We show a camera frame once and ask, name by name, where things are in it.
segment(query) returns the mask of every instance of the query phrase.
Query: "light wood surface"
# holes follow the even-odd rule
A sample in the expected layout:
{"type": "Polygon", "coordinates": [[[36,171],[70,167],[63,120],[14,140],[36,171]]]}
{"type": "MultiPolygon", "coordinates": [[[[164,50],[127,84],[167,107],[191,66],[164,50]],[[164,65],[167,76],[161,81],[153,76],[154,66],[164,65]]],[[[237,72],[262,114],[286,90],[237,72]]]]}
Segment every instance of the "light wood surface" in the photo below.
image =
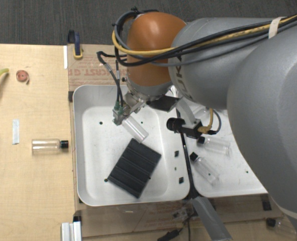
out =
{"type": "Polygon", "coordinates": [[[68,74],[62,46],[1,45],[0,240],[60,240],[60,225],[74,214],[71,149],[58,155],[31,153],[31,140],[69,140],[68,74]],[[18,82],[26,70],[30,83],[18,82]],[[20,143],[12,145],[12,120],[20,143]]]}

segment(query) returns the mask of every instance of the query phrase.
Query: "transparent tube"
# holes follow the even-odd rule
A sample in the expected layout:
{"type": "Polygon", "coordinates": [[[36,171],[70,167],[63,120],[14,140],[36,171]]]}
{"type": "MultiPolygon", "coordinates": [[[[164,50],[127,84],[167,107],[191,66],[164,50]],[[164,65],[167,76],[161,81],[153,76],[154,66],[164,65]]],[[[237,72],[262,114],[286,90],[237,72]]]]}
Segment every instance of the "transparent tube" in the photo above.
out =
{"type": "Polygon", "coordinates": [[[231,143],[225,139],[216,137],[203,137],[203,139],[199,139],[198,144],[210,152],[222,155],[230,155],[231,143]]]}
{"type": "Polygon", "coordinates": [[[131,116],[123,120],[122,126],[140,143],[148,137],[148,132],[131,116]]]}
{"type": "Polygon", "coordinates": [[[286,217],[268,218],[266,223],[268,228],[274,230],[277,234],[287,237],[290,240],[297,240],[297,232],[286,217]]]}
{"type": "Polygon", "coordinates": [[[32,139],[32,154],[59,153],[68,148],[67,140],[59,139],[32,139]]]}
{"type": "Polygon", "coordinates": [[[207,161],[206,158],[198,157],[193,161],[195,170],[205,178],[211,185],[218,185],[220,182],[217,170],[207,161]]]}

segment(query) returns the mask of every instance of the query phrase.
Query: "black bottle cap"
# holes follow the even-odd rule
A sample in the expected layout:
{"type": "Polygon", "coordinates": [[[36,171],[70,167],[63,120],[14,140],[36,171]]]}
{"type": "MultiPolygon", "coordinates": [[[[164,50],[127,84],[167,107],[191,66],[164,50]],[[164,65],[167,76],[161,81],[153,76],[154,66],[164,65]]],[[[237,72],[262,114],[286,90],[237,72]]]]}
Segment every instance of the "black bottle cap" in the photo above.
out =
{"type": "Polygon", "coordinates": [[[197,142],[198,142],[199,144],[204,144],[204,142],[205,142],[205,137],[200,136],[199,139],[197,140],[197,142]]]}
{"type": "Polygon", "coordinates": [[[60,148],[69,148],[69,141],[68,140],[60,141],[60,148]]]}
{"type": "Polygon", "coordinates": [[[189,158],[194,162],[199,156],[196,153],[191,153],[191,155],[189,156],[189,158]]]}
{"type": "Polygon", "coordinates": [[[276,220],[273,219],[273,218],[268,218],[268,219],[266,220],[266,223],[267,223],[267,226],[269,226],[269,227],[275,227],[276,220]]]}

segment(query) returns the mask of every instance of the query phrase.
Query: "robotic arm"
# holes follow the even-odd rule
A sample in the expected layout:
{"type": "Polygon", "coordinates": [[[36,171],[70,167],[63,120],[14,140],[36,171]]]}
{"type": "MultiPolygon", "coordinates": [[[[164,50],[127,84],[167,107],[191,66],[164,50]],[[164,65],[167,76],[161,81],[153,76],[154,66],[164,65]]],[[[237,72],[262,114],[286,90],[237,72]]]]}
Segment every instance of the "robotic arm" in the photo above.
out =
{"type": "MultiPolygon", "coordinates": [[[[241,154],[297,231],[297,15],[186,24],[169,14],[134,10],[116,22],[113,42],[129,89],[114,108],[114,122],[146,104],[168,104],[172,85],[193,102],[227,109],[241,154]],[[130,19],[124,43],[122,26],[130,19]]],[[[177,130],[196,139],[208,133],[210,128],[199,131],[201,122],[181,100],[167,108],[174,106],[183,116],[177,130]]],[[[174,128],[174,120],[167,125],[174,128]]]]}

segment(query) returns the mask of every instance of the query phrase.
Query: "dark gray floor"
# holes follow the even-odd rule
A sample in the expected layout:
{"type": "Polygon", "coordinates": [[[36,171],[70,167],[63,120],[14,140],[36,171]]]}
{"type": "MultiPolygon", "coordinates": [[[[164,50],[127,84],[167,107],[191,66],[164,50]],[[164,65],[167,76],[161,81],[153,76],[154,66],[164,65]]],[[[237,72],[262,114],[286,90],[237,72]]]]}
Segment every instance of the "dark gray floor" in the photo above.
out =
{"type": "Polygon", "coordinates": [[[0,0],[0,43],[64,45],[69,29],[74,29],[82,43],[112,44],[112,23],[134,6],[187,22],[297,13],[297,0],[0,0]]]}

